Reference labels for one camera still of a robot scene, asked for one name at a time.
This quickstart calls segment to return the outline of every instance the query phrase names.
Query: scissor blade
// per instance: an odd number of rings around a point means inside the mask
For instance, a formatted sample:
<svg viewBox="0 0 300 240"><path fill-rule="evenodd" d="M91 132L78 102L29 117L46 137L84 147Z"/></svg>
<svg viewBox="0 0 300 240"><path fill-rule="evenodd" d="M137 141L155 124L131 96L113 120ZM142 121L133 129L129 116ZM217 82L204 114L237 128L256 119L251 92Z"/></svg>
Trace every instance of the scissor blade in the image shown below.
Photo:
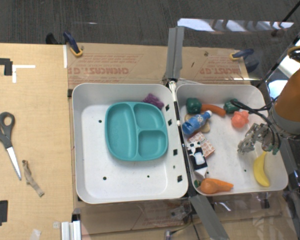
<svg viewBox="0 0 300 240"><path fill-rule="evenodd" d="M18 176L19 180L21 181L21 172L20 172L20 168L18 165L18 161L17 161L17 157L15 154L14 148L11 146L11 147L8 147L6 150L9 153L9 157L10 157L11 163L13 165L14 171L15 171L16 175Z"/></svg>

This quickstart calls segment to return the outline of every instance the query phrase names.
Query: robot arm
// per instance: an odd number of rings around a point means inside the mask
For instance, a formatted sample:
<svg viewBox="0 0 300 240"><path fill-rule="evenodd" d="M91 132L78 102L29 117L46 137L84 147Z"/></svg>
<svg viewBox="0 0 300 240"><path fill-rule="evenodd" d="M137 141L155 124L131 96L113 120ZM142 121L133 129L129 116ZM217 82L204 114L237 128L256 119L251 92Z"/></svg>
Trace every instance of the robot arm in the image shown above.
<svg viewBox="0 0 300 240"><path fill-rule="evenodd" d="M244 140L238 144L239 153L254 150L254 145L258 141L262 143L264 151L272 151L275 155L280 148L281 138L296 138L300 135L300 69L284 86L278 99L270 108L266 122L267 124L252 125L245 134Z"/></svg>

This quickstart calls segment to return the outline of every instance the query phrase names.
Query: blue clamp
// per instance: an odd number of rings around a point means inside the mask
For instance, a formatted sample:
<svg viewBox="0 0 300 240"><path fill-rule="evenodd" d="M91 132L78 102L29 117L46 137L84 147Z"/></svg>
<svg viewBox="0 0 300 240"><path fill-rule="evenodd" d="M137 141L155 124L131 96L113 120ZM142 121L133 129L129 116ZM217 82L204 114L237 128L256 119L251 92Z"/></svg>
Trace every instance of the blue clamp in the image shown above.
<svg viewBox="0 0 300 240"><path fill-rule="evenodd" d="M78 47L76 40L72 37L70 32L68 31L63 32L63 36L64 36L65 43L69 43L70 51L74 54L74 56L80 57L83 54L83 52Z"/></svg>
<svg viewBox="0 0 300 240"><path fill-rule="evenodd" d="M246 71L248 73L251 73L259 65L259 61L257 59L255 59L254 56L248 58L248 56L253 55L254 52L255 52L254 49L240 50L238 52L231 53L229 55L229 58L230 58L230 60L232 60L234 62L234 61L238 61L241 57L243 57L244 64L245 64L245 67L246 67Z"/></svg>
<svg viewBox="0 0 300 240"><path fill-rule="evenodd" d="M245 49L245 50L240 50L236 53L231 53L229 57L230 60L237 61L241 57L243 57L243 59L246 59L249 55L253 54L254 52L255 52L254 49Z"/></svg>

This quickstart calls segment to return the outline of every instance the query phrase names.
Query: orange toy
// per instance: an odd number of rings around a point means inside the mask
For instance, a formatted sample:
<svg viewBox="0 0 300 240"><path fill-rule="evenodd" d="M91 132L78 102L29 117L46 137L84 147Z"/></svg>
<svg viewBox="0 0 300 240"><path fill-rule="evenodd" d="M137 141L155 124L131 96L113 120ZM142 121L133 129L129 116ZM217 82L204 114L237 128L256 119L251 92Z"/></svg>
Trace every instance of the orange toy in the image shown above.
<svg viewBox="0 0 300 240"><path fill-rule="evenodd" d="M212 113L215 113L217 115L219 115L220 117L224 117L226 115L226 111L219 107L219 106L216 106L216 105L212 105L212 104L202 104L201 105L201 111L207 111L207 110L210 110Z"/></svg>
<svg viewBox="0 0 300 240"><path fill-rule="evenodd" d="M235 111L233 117L231 118L231 123L234 128L242 128L245 124L249 123L248 119L249 113L247 111Z"/></svg>
<svg viewBox="0 0 300 240"><path fill-rule="evenodd" d="M204 178L200 184L200 189L205 194L215 194L218 192L229 192L233 184L216 178Z"/></svg>

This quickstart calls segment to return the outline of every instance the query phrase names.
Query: scissors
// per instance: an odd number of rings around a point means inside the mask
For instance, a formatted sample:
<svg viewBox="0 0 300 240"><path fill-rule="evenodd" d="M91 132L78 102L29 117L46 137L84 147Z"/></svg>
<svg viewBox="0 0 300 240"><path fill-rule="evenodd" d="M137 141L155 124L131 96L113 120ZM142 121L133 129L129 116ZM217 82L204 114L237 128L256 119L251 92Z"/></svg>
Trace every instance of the scissors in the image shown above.
<svg viewBox="0 0 300 240"><path fill-rule="evenodd" d="M10 124L5 124L5 119L10 118ZM17 157L11 142L11 132L15 124L15 116L9 112L3 112L0 114L0 141L3 143L5 149L7 150L11 163L13 165L14 171L21 181L21 173L18 165Z"/></svg>

